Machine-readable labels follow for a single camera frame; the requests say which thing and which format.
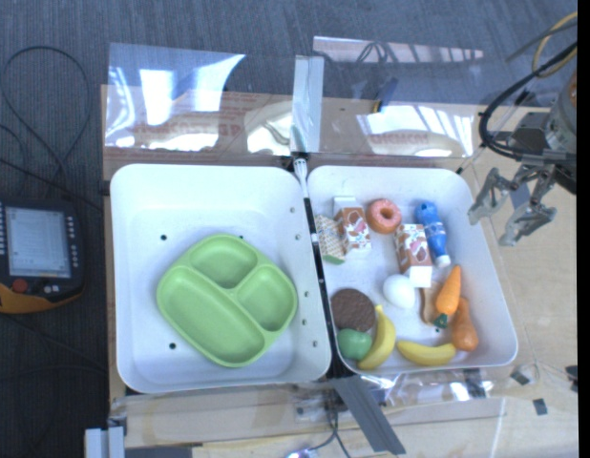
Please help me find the green pear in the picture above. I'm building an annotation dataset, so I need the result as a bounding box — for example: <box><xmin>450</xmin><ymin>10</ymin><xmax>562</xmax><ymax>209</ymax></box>
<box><xmin>336</xmin><ymin>327</ymin><xmax>374</xmax><ymax>363</ymax></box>

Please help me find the orange checked packet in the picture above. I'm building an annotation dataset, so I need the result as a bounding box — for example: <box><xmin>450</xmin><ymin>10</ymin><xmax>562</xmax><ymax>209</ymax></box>
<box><xmin>314</xmin><ymin>214</ymin><xmax>347</xmax><ymax>266</ymax></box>

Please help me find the black cylinder on white bracket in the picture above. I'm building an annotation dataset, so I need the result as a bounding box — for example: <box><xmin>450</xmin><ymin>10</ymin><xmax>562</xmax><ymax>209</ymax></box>
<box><xmin>556</xmin><ymin>163</ymin><xmax>579</xmax><ymax>195</ymax></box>

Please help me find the orange pear-shaped toy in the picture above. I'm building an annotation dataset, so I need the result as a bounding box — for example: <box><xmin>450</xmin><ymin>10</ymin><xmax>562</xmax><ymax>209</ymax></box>
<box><xmin>450</xmin><ymin>296</ymin><xmax>480</xmax><ymax>353</ymax></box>

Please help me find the brown round biscuit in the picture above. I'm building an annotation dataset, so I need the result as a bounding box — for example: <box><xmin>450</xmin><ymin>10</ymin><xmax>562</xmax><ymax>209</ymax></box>
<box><xmin>329</xmin><ymin>287</ymin><xmax>377</xmax><ymax>334</ymax></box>

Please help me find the white egg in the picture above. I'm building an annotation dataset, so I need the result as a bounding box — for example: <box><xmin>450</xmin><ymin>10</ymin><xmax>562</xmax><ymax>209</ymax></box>
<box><xmin>382</xmin><ymin>273</ymin><xmax>417</xmax><ymax>310</ymax></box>

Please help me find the black block with thin wires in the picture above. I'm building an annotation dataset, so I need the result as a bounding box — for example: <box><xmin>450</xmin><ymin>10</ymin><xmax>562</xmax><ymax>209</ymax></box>
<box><xmin>323</xmin><ymin>395</ymin><xmax>348</xmax><ymax>417</ymax></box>

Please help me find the orange doughnut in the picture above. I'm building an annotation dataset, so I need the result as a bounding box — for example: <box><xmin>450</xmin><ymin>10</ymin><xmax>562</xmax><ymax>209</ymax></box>
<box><xmin>365</xmin><ymin>198</ymin><xmax>403</xmax><ymax>236</ymax></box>

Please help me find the blue bottle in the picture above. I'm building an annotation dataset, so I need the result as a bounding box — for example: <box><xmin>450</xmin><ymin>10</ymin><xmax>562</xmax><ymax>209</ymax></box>
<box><xmin>413</xmin><ymin>200</ymin><xmax>453</xmax><ymax>269</ymax></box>

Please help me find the brown and white carton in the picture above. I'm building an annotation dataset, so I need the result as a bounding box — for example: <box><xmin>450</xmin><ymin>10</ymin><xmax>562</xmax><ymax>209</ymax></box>
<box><xmin>393</xmin><ymin>223</ymin><xmax>434</xmax><ymax>289</ymax></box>
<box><xmin>332</xmin><ymin>196</ymin><xmax>373</xmax><ymax>258</ymax></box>

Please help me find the orange carrot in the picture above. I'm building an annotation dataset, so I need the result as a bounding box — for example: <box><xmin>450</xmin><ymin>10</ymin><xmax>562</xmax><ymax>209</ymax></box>
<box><xmin>432</xmin><ymin>263</ymin><xmax>463</xmax><ymax>330</ymax></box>

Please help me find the yellow banana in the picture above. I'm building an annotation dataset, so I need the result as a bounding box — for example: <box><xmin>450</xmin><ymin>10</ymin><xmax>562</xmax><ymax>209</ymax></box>
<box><xmin>356</xmin><ymin>303</ymin><xmax>398</xmax><ymax>371</ymax></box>
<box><xmin>395</xmin><ymin>339</ymin><xmax>457</xmax><ymax>367</ymax></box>

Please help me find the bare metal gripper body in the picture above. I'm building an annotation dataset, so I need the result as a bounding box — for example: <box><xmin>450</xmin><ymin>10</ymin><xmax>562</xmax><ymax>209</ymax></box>
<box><xmin>512</xmin><ymin>112</ymin><xmax>576</xmax><ymax>174</ymax></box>

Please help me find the white plastic tray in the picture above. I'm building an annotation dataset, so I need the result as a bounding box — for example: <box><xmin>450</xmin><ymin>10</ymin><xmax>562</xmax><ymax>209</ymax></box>
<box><xmin>109</xmin><ymin>162</ymin><xmax>333</xmax><ymax>395</ymax></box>
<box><xmin>306</xmin><ymin>164</ymin><xmax>519</xmax><ymax>377</ymax></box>

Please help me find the green divided plate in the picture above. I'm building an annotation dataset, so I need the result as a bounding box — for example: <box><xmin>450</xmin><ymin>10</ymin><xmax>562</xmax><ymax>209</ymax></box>
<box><xmin>155</xmin><ymin>233</ymin><xmax>300</xmax><ymax>369</ymax></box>

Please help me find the brown cardboard board red print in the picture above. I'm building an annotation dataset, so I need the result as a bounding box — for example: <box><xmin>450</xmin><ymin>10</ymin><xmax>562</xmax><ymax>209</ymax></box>
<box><xmin>99</xmin><ymin>85</ymin><xmax>539</xmax><ymax>448</ymax></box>

